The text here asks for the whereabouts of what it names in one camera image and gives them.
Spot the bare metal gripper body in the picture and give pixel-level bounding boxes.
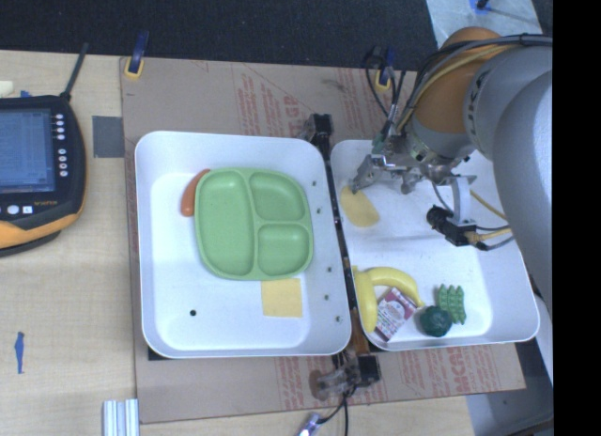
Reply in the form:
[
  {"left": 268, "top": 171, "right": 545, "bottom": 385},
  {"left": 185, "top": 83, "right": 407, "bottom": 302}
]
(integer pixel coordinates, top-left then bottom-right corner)
[{"left": 374, "top": 134, "right": 472, "bottom": 182}]

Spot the yellow oval crisp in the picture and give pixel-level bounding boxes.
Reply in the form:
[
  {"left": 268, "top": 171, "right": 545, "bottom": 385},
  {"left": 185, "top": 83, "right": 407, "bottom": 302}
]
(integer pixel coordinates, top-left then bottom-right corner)
[{"left": 339, "top": 184, "right": 380, "bottom": 229}]

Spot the white plastic tray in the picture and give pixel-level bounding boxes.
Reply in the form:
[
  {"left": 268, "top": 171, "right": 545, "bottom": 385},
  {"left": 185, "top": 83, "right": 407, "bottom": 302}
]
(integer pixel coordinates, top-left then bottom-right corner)
[
  {"left": 330, "top": 138, "right": 541, "bottom": 352},
  {"left": 134, "top": 131, "right": 353, "bottom": 360}
]

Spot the thin black rod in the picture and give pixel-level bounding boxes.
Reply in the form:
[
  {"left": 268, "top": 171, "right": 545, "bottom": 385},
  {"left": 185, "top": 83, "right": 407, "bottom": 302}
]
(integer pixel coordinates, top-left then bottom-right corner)
[{"left": 317, "top": 132, "right": 365, "bottom": 356}]

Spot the green ridged toy vegetable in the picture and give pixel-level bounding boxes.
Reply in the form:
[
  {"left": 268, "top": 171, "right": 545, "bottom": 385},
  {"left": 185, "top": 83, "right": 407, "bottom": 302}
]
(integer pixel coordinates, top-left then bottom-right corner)
[{"left": 435, "top": 283, "right": 469, "bottom": 325}]

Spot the yellow banana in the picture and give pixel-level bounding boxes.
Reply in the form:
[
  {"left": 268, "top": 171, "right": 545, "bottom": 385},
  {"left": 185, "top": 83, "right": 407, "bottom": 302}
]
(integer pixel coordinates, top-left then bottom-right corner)
[{"left": 351, "top": 265, "right": 426, "bottom": 334}]

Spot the white and red packet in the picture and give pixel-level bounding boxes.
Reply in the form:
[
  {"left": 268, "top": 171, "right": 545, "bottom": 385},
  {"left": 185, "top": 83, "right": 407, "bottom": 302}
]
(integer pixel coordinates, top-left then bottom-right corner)
[{"left": 373, "top": 287, "right": 418, "bottom": 343}]

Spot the dark green broccoli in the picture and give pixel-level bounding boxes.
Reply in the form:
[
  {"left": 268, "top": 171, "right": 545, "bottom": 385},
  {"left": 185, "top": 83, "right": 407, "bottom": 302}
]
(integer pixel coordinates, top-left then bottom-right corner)
[{"left": 419, "top": 305, "right": 454, "bottom": 338}]

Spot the green divided plate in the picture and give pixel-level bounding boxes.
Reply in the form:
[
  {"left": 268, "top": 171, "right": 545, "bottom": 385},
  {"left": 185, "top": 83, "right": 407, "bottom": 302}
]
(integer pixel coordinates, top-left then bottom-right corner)
[{"left": 193, "top": 167, "right": 315, "bottom": 282}]

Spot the yellow cheese slice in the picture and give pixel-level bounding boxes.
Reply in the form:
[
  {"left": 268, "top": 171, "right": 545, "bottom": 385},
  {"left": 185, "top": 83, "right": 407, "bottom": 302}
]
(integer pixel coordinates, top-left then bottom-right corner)
[{"left": 260, "top": 277, "right": 304, "bottom": 319}]

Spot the orange sausage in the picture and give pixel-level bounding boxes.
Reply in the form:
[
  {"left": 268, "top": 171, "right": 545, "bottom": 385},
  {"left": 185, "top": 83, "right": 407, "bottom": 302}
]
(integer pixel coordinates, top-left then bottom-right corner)
[{"left": 180, "top": 168, "right": 211, "bottom": 218}]

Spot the brown cardboard board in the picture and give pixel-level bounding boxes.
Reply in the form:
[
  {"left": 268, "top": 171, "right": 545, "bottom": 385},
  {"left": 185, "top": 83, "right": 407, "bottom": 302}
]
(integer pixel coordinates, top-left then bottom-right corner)
[{"left": 119, "top": 55, "right": 528, "bottom": 425}]

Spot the black cylinder on white bracket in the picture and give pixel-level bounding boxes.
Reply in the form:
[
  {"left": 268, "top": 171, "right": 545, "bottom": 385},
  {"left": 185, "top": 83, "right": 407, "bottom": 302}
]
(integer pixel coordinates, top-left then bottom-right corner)
[{"left": 425, "top": 174, "right": 479, "bottom": 248}]

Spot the black block with thin wires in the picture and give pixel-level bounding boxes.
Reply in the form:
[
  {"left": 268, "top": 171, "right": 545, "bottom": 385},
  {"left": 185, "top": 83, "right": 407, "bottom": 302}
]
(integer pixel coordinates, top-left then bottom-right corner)
[
  {"left": 300, "top": 113, "right": 335, "bottom": 145},
  {"left": 311, "top": 351, "right": 382, "bottom": 398}
]

